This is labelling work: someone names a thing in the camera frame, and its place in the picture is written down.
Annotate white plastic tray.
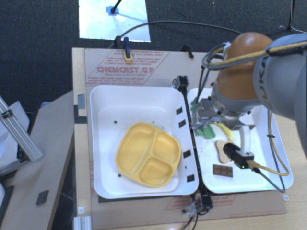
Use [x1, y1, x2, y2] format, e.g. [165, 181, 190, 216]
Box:
[89, 85, 200, 199]
[187, 87, 294, 194]

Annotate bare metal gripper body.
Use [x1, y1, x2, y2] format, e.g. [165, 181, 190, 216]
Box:
[196, 98, 242, 127]

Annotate tan bread slice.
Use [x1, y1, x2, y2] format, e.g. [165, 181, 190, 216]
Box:
[215, 140, 233, 164]

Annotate brown chocolate bar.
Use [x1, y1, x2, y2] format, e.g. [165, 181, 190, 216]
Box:
[212, 164, 234, 178]

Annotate black block with thin wires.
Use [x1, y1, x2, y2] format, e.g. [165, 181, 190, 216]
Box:
[195, 192, 213, 212]
[173, 75, 189, 90]

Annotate green toy vegetable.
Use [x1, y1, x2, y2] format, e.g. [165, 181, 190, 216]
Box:
[201, 124, 216, 139]

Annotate thin black rod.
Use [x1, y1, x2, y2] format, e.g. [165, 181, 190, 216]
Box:
[181, 86, 207, 197]

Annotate yellow banana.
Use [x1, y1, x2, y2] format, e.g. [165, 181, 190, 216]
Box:
[214, 122, 234, 141]

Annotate yellow divided plate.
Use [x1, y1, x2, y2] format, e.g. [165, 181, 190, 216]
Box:
[115, 122, 182, 189]

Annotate black cylinder on white bracket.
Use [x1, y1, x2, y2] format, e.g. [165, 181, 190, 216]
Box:
[223, 125, 255, 170]

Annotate brown cardboard board red print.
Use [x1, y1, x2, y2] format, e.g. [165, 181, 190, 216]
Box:
[84, 48, 287, 226]

